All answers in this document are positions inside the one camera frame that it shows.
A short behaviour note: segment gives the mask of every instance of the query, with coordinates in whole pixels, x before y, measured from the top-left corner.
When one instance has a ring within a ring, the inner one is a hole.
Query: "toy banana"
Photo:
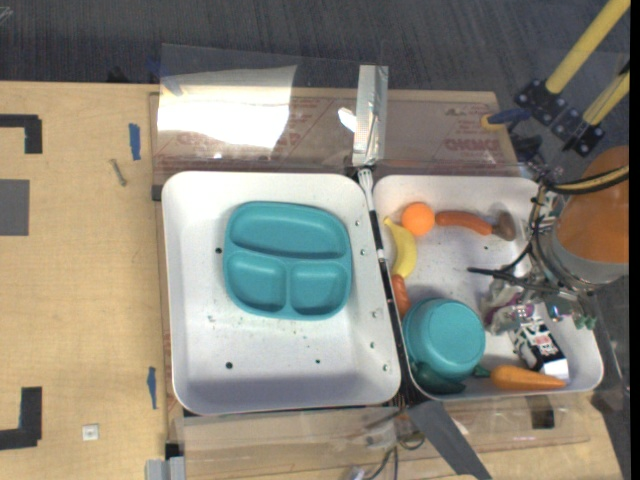
[[[396,244],[396,259],[391,268],[391,275],[397,274],[406,279],[413,272],[418,261],[416,240],[408,229],[393,223],[389,217],[385,217],[383,222],[391,230],[391,236]]]

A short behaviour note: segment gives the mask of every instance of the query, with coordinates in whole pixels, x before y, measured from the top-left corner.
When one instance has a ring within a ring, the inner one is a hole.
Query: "wooden tabletop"
[[[0,429],[17,428],[21,388],[43,393],[42,438],[36,447],[0,450],[0,478],[144,478],[145,462],[164,457],[149,140],[149,95],[157,90],[0,82],[0,114],[36,114],[43,123],[42,154],[24,153],[23,130],[0,128],[0,179],[29,180],[30,197],[28,236],[0,236]],[[140,130],[139,160],[130,125]],[[601,415],[588,403],[574,415],[581,442],[487,451],[481,459],[495,478],[621,478]],[[83,427],[94,424],[99,438],[83,440]],[[452,471],[442,459],[426,457],[402,460],[400,473],[413,479]]]

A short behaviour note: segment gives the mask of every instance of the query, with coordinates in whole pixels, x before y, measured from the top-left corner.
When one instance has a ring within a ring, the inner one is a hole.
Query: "toy orange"
[[[422,236],[429,231],[436,222],[433,210],[424,203],[411,203],[402,212],[402,227],[411,231],[415,236]]]

